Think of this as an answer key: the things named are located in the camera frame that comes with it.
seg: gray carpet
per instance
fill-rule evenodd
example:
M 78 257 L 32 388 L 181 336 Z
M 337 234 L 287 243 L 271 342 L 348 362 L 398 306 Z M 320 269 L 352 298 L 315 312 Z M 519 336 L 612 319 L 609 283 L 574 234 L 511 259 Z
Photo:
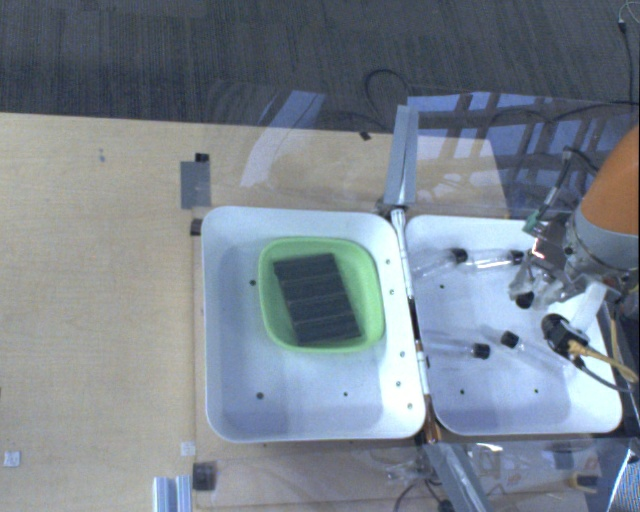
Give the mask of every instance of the gray carpet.
M 255 124 L 326 94 L 341 129 L 407 94 L 628 98 L 621 0 L 3 0 L 0 110 Z M 637 100 L 638 25 L 627 14 Z M 386 68 L 398 73 L 369 72 Z M 327 117 L 327 128 L 332 122 Z

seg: black knob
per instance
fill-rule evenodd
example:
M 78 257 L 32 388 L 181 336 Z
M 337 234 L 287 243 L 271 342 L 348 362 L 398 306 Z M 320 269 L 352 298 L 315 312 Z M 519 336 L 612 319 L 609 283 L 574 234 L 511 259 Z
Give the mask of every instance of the black knob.
M 500 338 L 500 343 L 509 348 L 516 348 L 516 345 L 520 341 L 520 336 L 512 333 L 511 331 L 504 331 L 504 334 Z
M 485 343 L 473 344 L 473 357 L 478 359 L 489 359 L 491 355 L 491 347 Z
M 516 304 L 519 308 L 529 309 L 531 304 L 533 304 L 533 299 L 535 298 L 536 296 L 533 292 L 521 293 L 516 297 Z
M 451 249 L 451 254 L 456 259 L 456 263 L 464 263 L 469 259 L 469 254 L 464 249 Z

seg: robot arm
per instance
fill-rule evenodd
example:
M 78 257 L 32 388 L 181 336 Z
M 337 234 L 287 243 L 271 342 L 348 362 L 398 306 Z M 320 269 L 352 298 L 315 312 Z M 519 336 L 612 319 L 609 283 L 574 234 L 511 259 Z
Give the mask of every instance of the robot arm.
M 619 297 L 638 279 L 638 126 L 611 152 L 570 216 L 529 226 L 536 238 L 509 293 L 543 309 L 603 283 Z
M 540 222 L 541 212 L 557 194 L 554 187 L 525 227 L 536 240 L 509 287 L 520 307 L 536 309 L 586 292 L 571 321 L 555 314 L 545 317 L 544 337 L 583 371 L 589 373 L 580 356 L 596 357 L 631 383 L 637 383 L 638 376 L 590 349 L 585 331 L 605 297 L 617 300 L 638 286 L 638 145 L 636 126 L 611 152 L 578 208 L 569 216 Z

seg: cable connector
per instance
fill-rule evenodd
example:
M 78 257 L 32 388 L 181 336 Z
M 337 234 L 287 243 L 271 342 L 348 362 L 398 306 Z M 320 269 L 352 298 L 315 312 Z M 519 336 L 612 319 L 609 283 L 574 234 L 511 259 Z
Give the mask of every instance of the cable connector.
M 573 156 L 573 148 L 565 146 L 562 148 L 562 163 L 566 164 Z
M 615 359 L 612 359 L 608 356 L 601 354 L 597 350 L 594 350 L 590 347 L 582 345 L 580 342 L 576 340 L 569 340 L 569 354 L 574 356 L 593 357 L 594 359 L 604 361 L 605 363 L 608 363 L 610 366 L 618 370 L 620 375 L 622 375 L 622 378 L 626 380 L 628 383 L 630 384 L 638 383 L 638 380 L 639 380 L 638 375 L 636 375 L 636 373 L 631 368 L 616 361 Z
M 522 231 L 527 233 L 528 235 L 534 235 L 534 229 L 538 225 L 538 221 L 540 220 L 540 210 L 536 210 L 531 215 L 527 217 L 527 220 L 522 228 Z

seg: metal bar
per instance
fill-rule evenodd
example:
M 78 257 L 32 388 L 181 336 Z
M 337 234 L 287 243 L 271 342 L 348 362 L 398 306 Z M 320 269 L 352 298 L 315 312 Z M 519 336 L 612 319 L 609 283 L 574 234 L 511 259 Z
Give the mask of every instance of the metal bar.
M 191 475 L 176 477 L 178 512 L 191 512 Z
M 604 127 L 607 125 L 607 119 L 600 118 L 594 120 L 594 129 L 591 134 L 591 140 L 589 141 L 589 145 L 587 146 L 587 152 L 595 151 L 598 147 L 598 142 L 600 142 L 600 137 L 602 136 L 602 132 L 604 131 Z
M 192 512 L 191 475 L 153 479 L 154 512 Z
M 400 105 L 396 114 L 383 203 L 399 206 L 415 202 L 418 152 L 418 112 Z
M 493 510 L 467 454 L 460 445 L 435 443 L 425 445 L 423 449 L 456 512 Z
M 602 476 L 597 480 L 597 492 L 585 494 L 589 512 L 608 512 L 611 510 L 618 485 L 627 467 L 629 444 L 628 439 L 620 441 L 598 439 L 596 441 L 598 463 Z
M 458 101 L 456 103 L 454 112 L 458 117 L 463 117 L 464 114 L 469 110 L 469 105 L 471 105 L 471 100 L 473 96 L 470 94 L 461 94 L 458 97 Z M 442 149 L 440 150 L 440 155 L 438 158 L 450 160 L 453 158 L 456 152 L 456 148 L 459 144 L 460 135 L 462 133 L 463 128 L 460 126 L 453 126 L 447 130 L 447 138 L 442 145 Z
M 176 512 L 176 483 L 170 478 L 153 479 L 153 512 Z

